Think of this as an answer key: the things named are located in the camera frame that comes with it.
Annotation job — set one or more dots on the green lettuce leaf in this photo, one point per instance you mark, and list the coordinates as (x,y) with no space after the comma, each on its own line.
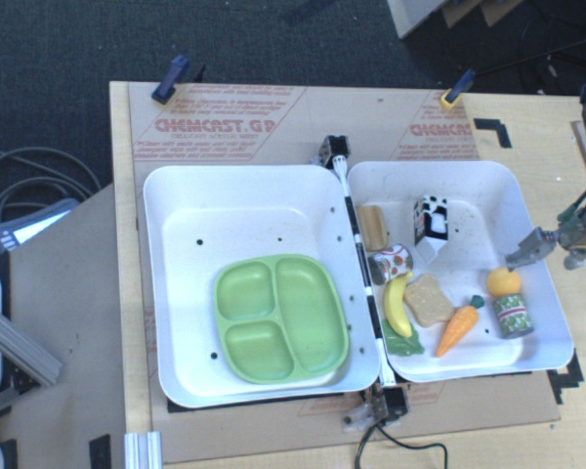
(403,346)

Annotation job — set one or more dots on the white plastic tray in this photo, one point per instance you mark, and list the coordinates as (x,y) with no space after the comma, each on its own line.
(488,188)
(185,198)

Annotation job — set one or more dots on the tan bread slice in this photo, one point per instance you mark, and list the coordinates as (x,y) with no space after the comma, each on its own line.
(427,301)

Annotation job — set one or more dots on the brown cardboard board red print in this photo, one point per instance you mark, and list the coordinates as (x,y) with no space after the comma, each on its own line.
(283,115)

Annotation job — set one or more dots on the orange carrot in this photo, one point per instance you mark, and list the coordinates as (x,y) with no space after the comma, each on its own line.
(456,328)

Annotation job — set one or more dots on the thin black and white rod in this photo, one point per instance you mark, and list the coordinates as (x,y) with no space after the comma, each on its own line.
(357,242)

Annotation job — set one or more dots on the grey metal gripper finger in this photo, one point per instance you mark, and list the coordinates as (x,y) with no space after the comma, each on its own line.
(534,244)

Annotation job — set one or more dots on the yellow banana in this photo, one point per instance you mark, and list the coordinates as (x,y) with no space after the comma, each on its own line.
(395,306)

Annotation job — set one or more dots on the orange fruit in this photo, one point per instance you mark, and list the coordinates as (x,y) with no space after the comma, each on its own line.
(503,282)

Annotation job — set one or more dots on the green patterned can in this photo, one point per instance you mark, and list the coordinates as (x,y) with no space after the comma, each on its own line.
(513,315)

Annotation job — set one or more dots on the green divided plate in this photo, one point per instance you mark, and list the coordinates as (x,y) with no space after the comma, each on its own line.
(303,311)

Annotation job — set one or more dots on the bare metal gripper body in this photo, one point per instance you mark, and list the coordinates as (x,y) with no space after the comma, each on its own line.
(580,240)

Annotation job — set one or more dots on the white can with red print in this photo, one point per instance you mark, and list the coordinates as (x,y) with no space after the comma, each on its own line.
(393,262)

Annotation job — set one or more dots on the black and white milk carton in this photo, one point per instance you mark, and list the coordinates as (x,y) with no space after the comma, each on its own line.
(432,225)

